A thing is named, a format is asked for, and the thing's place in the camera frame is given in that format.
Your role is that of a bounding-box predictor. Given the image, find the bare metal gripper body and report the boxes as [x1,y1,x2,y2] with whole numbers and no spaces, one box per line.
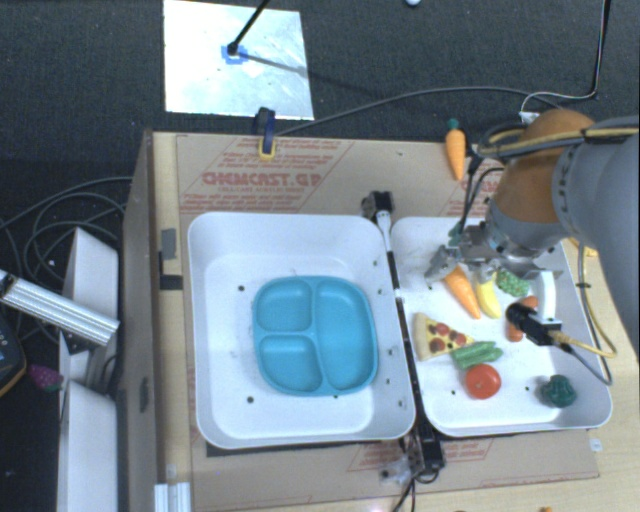
[457,224,540,277]

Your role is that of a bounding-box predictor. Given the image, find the yellow banana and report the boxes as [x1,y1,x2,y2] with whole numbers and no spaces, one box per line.
[473,272,503,320]

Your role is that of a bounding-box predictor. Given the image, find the orange carrot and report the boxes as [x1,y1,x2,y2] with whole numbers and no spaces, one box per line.
[443,265,482,321]
[445,118,468,182]

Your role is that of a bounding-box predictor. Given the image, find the green grapes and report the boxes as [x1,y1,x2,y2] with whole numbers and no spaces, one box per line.
[495,269,531,298]

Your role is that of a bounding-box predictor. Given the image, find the orange red sausage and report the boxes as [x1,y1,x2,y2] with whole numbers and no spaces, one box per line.
[505,295,540,343]

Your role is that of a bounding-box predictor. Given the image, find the thin black and white rod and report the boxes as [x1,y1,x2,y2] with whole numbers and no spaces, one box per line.
[377,209,437,471]

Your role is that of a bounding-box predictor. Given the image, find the yellow pizza slice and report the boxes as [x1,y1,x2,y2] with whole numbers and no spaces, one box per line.
[412,312,475,363]

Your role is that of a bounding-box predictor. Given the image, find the green pea pods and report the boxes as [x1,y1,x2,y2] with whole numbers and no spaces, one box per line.
[450,340,504,372]

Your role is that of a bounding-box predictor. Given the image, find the red tomato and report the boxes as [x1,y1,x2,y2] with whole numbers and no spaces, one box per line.
[465,363,503,401]

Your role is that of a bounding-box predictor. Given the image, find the dark green broccoli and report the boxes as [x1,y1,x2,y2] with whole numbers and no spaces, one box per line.
[539,374,578,408]

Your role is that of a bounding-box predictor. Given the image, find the white plastic tray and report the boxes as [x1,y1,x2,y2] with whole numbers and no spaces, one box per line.
[187,211,417,450]
[389,215,614,438]

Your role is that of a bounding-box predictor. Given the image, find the blue divided plate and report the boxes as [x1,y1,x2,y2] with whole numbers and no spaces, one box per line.
[251,275,380,398]

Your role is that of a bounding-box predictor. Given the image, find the brown cardboard board red print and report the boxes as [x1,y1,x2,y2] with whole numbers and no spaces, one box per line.
[174,132,601,507]

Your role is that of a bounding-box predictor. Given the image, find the purple grapes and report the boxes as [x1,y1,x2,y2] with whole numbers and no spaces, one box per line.
[27,363,65,393]

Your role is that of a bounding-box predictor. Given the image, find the black cylinder on white bracket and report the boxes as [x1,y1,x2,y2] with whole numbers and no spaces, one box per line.
[505,269,565,347]

